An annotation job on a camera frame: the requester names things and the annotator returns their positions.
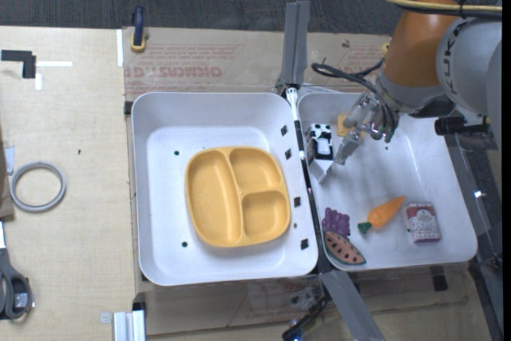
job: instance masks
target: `toy watermelon slice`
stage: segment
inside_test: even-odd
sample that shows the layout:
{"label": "toy watermelon slice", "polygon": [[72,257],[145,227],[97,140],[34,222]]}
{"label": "toy watermelon slice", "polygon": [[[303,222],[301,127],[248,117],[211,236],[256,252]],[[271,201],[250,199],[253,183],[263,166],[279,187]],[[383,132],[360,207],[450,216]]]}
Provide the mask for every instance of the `toy watermelon slice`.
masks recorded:
{"label": "toy watermelon slice", "polygon": [[342,264],[365,264],[366,258],[344,236],[335,232],[325,232],[325,245],[327,252]]}

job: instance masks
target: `metal ring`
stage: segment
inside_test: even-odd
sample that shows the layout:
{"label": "metal ring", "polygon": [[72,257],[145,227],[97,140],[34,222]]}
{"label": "metal ring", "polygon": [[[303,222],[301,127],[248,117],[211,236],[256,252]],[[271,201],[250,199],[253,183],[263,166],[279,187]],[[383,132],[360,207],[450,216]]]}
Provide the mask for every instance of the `metal ring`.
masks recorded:
{"label": "metal ring", "polygon": [[[16,195],[16,184],[19,180],[19,178],[24,175],[25,173],[33,170],[33,169],[48,169],[51,172],[53,172],[55,175],[57,175],[57,178],[59,179],[61,183],[61,190],[60,192],[47,204],[43,204],[41,206],[34,206],[32,204],[26,204],[22,202],[18,196]],[[21,210],[24,210],[26,212],[32,212],[32,213],[40,213],[40,212],[46,212],[47,210],[50,210],[51,208],[54,208],[57,206],[57,204],[62,200],[65,193],[65,178],[62,171],[57,168],[55,165],[44,162],[44,161],[36,161],[36,162],[29,162],[27,164],[24,164],[19,169],[17,169],[13,173],[13,177],[10,180],[10,195],[13,197],[13,201]]]}

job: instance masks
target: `carrot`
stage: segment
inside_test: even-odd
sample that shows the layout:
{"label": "carrot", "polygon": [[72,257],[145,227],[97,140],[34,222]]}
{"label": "carrot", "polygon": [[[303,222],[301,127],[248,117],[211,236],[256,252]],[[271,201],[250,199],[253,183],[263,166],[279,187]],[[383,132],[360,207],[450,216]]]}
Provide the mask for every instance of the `carrot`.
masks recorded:
{"label": "carrot", "polygon": [[405,200],[406,196],[397,196],[384,204],[380,204],[376,208],[372,208],[367,214],[367,222],[358,224],[359,231],[361,233],[367,233],[370,228],[381,228],[385,226],[398,212]]}

